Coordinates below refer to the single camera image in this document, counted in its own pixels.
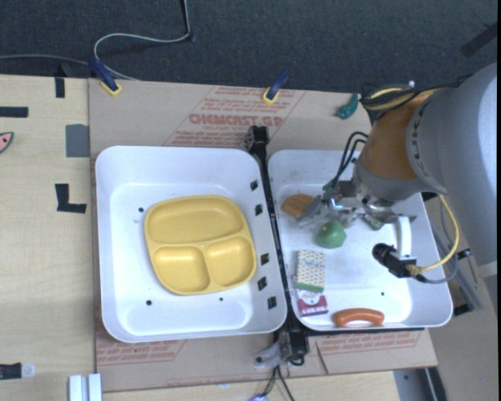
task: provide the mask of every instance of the wooden surface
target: wooden surface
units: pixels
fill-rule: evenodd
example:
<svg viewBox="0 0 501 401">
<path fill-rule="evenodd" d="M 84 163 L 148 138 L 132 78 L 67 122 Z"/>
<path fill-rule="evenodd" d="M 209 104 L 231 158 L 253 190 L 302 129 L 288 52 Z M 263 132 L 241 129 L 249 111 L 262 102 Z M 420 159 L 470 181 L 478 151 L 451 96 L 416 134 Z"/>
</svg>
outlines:
<svg viewBox="0 0 501 401">
<path fill-rule="evenodd" d="M 33 363 L 32 378 L 0 381 L 0 400 L 66 399 L 67 378 L 94 364 L 93 256 L 88 158 L 68 158 L 65 127 L 88 124 L 87 80 L 0 75 L 0 106 L 29 107 L 0 119 L 14 131 L 0 154 L 0 363 Z M 54 185 L 70 185 L 85 214 L 57 212 Z M 297 400 L 398 400 L 392 372 L 288 380 Z M 264 383 L 106 393 L 105 400 L 247 400 Z M 270 400 L 287 399 L 280 383 Z"/>
</svg>

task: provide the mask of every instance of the teal object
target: teal object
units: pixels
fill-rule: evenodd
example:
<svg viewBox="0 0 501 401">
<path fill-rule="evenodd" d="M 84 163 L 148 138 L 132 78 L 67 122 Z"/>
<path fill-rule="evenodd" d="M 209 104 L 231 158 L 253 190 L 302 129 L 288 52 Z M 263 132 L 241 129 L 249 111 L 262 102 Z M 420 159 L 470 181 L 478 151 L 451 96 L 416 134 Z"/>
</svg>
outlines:
<svg viewBox="0 0 501 401">
<path fill-rule="evenodd" d="M 358 108 L 358 95 L 353 94 L 349 102 L 342 105 L 336 113 L 340 119 L 349 119 Z"/>
<path fill-rule="evenodd" d="M 346 238 L 342 224 L 336 220 L 327 221 L 317 232 L 317 243 L 325 248 L 339 248 Z"/>
</svg>

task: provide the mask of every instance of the yellow cable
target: yellow cable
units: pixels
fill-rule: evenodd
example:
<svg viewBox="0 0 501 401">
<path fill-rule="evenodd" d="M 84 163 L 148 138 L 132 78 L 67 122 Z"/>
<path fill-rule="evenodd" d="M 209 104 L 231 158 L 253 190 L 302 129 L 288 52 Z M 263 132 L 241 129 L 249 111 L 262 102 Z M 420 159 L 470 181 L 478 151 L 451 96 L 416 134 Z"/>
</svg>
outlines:
<svg viewBox="0 0 501 401">
<path fill-rule="evenodd" d="M 421 273 L 431 271 L 432 269 L 436 269 L 438 266 L 441 266 L 445 264 L 447 261 L 451 259 L 451 257 L 454 256 L 454 253 L 457 251 L 458 248 L 458 242 L 460 241 L 460 232 L 458 230 L 458 223 L 456 218 L 453 215 L 453 212 L 451 211 L 451 208 L 449 207 L 448 202 L 445 200 L 445 198 L 442 195 L 438 196 L 438 199 L 442 202 L 443 207 L 445 208 L 445 211 L 448 213 L 449 218 L 451 219 L 451 222 L 453 223 L 453 229 L 454 229 L 454 242 L 453 245 L 451 246 L 451 249 L 449 250 L 448 254 L 440 259 L 440 261 L 436 261 L 433 264 L 429 264 L 428 266 L 407 266 L 407 269 L 410 271 L 411 275 L 413 277 L 416 277 L 417 275 L 420 275 Z"/>
</svg>

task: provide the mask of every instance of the dark background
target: dark background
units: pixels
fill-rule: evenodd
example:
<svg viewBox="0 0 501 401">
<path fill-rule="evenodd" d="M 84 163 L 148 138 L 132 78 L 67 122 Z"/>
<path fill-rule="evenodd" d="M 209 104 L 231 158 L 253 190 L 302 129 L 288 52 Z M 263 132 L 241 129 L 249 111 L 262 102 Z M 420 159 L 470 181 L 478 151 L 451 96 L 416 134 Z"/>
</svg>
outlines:
<svg viewBox="0 0 501 401">
<path fill-rule="evenodd" d="M 102 60 L 142 80 L 256 87 L 288 69 L 290 89 L 338 92 L 410 80 L 420 88 L 444 84 L 497 60 L 498 0 L 188 4 L 195 43 L 112 38 L 99 49 Z M 87 61 L 97 39 L 117 32 L 180 37 L 180 0 L 0 0 L 0 55 L 50 53 Z M 485 40 L 472 42 L 483 33 Z M 2 60 L 0 74 L 53 76 L 58 64 Z M 89 76 L 79 64 L 69 67 L 77 77 Z"/>
</svg>

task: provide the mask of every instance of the white tray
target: white tray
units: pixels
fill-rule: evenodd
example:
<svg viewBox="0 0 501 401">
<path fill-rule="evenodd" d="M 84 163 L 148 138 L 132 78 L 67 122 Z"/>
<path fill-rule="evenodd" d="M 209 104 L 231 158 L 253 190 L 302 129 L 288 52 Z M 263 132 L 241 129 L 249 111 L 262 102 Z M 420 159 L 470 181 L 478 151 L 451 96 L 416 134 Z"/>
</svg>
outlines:
<svg viewBox="0 0 501 401">
<path fill-rule="evenodd" d="M 102 318 L 113 337 L 133 343 L 243 335 L 273 332 L 285 321 L 286 297 L 254 158 L 241 150 L 116 146 L 99 155 L 95 174 Z M 144 216 L 157 202 L 188 195 L 223 195 L 241 208 L 258 261 L 247 283 L 194 296 L 173 294 L 159 283 Z"/>
<path fill-rule="evenodd" d="M 296 315 L 305 326 L 320 332 L 352 330 L 352 327 L 336 327 L 331 319 L 334 312 L 352 307 L 367 307 L 384 313 L 385 321 L 381 327 L 359 328 L 364 330 L 443 325 L 453 312 L 447 284 L 424 284 L 412 278 L 397 278 L 372 256 L 372 248 L 378 242 L 397 245 L 394 225 L 385 225 L 380 231 L 374 231 L 364 221 L 358 220 L 346 229 L 347 239 L 342 247 L 326 249 L 315 242 L 318 228 L 324 221 L 299 227 L 292 216 L 281 210 L 283 201 L 290 195 L 322 194 L 322 186 L 336 174 L 341 157 L 342 153 L 336 151 L 282 150 L 269 161 L 282 253 Z M 351 176 L 352 165 L 349 165 L 342 179 L 349 180 Z M 438 252 L 421 195 L 397 205 L 395 211 L 417 216 L 411 229 L 412 255 L 417 258 L 418 265 L 437 261 Z M 328 302 L 327 315 L 301 317 L 298 311 L 293 297 L 292 276 L 296 273 L 296 254 L 299 250 L 326 254 L 324 294 Z M 443 278 L 443 269 L 439 267 L 426 276 Z"/>
</svg>

